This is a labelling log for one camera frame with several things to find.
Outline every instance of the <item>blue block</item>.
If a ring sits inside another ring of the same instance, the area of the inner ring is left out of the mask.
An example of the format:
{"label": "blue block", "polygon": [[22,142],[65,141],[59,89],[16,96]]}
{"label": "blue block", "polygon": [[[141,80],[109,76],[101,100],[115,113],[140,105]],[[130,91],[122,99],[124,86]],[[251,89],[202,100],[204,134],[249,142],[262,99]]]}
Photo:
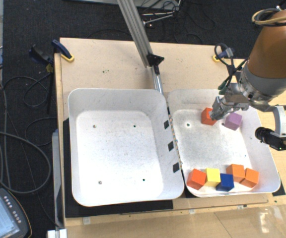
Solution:
{"label": "blue block", "polygon": [[220,174],[221,182],[216,186],[216,190],[219,191],[230,191],[234,188],[233,175]]}

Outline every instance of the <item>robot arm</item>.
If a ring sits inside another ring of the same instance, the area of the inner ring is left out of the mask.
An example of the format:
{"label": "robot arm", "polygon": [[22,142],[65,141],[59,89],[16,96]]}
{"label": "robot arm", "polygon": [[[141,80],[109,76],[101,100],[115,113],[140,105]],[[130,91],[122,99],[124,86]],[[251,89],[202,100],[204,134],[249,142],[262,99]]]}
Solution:
{"label": "robot arm", "polygon": [[[277,12],[264,21],[264,28],[243,68],[228,72],[230,77],[236,77],[237,83],[229,82],[220,91],[224,96],[215,98],[210,115],[213,120],[219,120],[249,106],[273,112],[275,130],[258,128],[256,137],[281,151],[286,150],[286,105],[270,106],[269,102],[286,90],[286,10],[275,10]],[[257,12],[253,21],[264,11]]]}

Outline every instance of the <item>blue clamp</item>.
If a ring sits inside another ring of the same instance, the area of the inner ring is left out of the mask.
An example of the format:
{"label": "blue clamp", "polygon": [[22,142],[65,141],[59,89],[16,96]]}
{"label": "blue clamp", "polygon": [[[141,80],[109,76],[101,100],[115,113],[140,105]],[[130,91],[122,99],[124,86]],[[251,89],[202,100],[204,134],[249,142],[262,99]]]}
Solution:
{"label": "blue clamp", "polygon": [[61,57],[68,62],[72,62],[74,60],[74,56],[70,54],[70,52],[62,45],[59,41],[53,40],[52,46],[61,53]]}

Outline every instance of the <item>cube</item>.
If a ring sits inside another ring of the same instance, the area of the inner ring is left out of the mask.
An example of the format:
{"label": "cube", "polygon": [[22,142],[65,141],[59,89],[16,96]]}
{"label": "cube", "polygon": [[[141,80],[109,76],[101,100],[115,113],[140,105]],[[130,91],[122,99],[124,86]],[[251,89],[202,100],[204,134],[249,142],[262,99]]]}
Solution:
{"label": "cube", "polygon": [[220,174],[221,182],[216,186],[216,190],[219,191],[230,191],[234,188],[233,175]]}
{"label": "cube", "polygon": [[212,108],[205,108],[202,111],[202,124],[214,125],[216,123],[217,120],[212,120],[211,116],[209,115],[209,112],[212,110]]}
{"label": "cube", "polygon": [[246,178],[243,165],[231,164],[229,167],[227,167],[226,173],[233,175],[234,182],[241,182],[243,179]]}
{"label": "cube", "polygon": [[216,187],[221,182],[219,169],[206,168],[205,172],[207,174],[205,186]]}
{"label": "cube", "polygon": [[242,115],[231,113],[230,115],[227,116],[224,122],[224,126],[232,130],[237,130],[240,127],[241,120],[242,120]]}
{"label": "cube", "polygon": [[245,170],[246,178],[240,182],[240,184],[245,185],[249,188],[253,188],[258,184],[259,172],[253,169],[246,168]]}
{"label": "cube", "polygon": [[207,175],[205,172],[193,169],[188,175],[186,184],[191,188],[200,189],[201,187],[204,186],[206,182],[206,177]]}

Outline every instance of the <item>orange block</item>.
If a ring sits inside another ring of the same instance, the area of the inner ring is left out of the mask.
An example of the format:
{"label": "orange block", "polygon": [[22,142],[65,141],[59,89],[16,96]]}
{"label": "orange block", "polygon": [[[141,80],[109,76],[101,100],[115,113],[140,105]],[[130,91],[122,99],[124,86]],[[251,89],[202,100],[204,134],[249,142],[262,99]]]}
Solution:
{"label": "orange block", "polygon": [[201,187],[204,186],[206,182],[206,177],[207,174],[205,172],[193,169],[188,175],[186,184],[191,188],[200,189]]}
{"label": "orange block", "polygon": [[246,168],[245,170],[246,178],[240,182],[240,184],[245,185],[249,188],[253,188],[258,184],[259,172],[253,169]]}
{"label": "orange block", "polygon": [[202,124],[207,124],[207,125],[214,125],[217,120],[212,120],[209,112],[213,110],[212,108],[205,108],[202,111]]}
{"label": "orange block", "polygon": [[241,182],[246,178],[246,173],[244,171],[243,165],[231,164],[227,169],[226,173],[233,175],[233,181]]}

